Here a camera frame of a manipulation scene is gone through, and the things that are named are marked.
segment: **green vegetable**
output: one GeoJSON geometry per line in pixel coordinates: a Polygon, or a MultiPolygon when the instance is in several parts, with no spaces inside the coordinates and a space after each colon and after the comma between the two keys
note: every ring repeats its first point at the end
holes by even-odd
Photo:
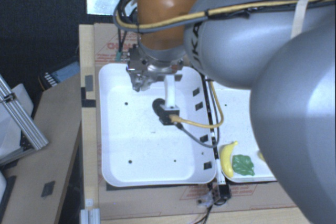
{"type": "Polygon", "coordinates": [[[232,168],[236,173],[246,176],[254,176],[254,164],[251,161],[251,158],[246,155],[234,155],[232,157],[232,168]]]}

